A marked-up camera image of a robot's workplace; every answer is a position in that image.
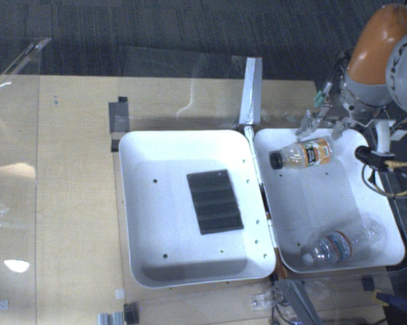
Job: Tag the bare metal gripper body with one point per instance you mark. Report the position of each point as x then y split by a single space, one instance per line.
352 111

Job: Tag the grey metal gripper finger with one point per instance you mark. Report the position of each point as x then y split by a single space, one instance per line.
308 123
339 129

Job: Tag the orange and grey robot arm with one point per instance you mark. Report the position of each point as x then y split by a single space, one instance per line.
373 52

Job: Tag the orange juice bottle black cap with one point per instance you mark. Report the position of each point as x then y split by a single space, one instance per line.
306 153

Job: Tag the white plastic tray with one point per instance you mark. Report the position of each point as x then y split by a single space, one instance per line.
325 201
165 200

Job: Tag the clear plastic water bottle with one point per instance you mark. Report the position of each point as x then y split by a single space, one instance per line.
339 243

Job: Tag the black ribbed rectangular pad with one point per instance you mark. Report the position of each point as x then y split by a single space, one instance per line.
214 201

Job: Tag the black cylinder on white bracket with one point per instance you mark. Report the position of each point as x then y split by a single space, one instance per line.
378 157

